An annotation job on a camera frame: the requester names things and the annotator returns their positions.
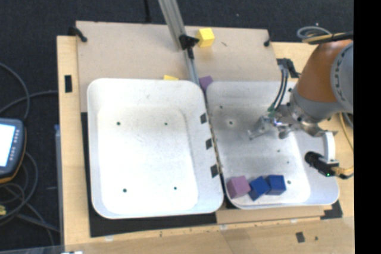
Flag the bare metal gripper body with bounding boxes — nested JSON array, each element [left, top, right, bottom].
[[267, 104, 328, 138]]

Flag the white plastic tray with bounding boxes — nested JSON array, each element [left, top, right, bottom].
[[86, 77, 225, 220], [205, 80, 341, 211]]

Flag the blue cube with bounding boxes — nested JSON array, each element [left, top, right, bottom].
[[248, 176, 271, 202], [265, 174, 287, 196]]

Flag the purple cube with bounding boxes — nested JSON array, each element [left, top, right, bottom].
[[198, 75, 215, 92], [226, 175, 252, 199]]

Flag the brown cardboard board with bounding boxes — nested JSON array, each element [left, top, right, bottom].
[[74, 20, 334, 225]]

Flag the black cylinder on white bracket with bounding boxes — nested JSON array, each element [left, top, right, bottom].
[[304, 131, 341, 178]]

